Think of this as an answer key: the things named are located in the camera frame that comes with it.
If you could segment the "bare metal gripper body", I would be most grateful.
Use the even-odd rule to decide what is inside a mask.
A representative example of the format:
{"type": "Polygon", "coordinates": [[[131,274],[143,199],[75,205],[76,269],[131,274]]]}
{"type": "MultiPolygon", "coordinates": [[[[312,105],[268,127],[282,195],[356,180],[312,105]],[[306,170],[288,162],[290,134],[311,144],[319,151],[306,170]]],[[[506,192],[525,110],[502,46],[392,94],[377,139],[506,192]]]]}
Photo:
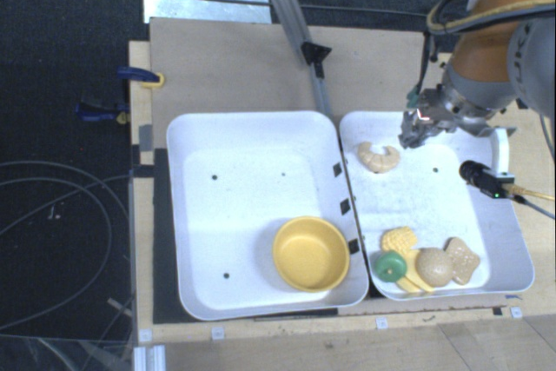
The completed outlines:
{"type": "Polygon", "coordinates": [[[483,109],[468,101],[454,87],[438,85],[407,95],[407,112],[415,112],[415,126],[434,126],[435,136],[461,129],[472,136],[490,136],[493,128],[488,120],[495,109],[483,109]]]}

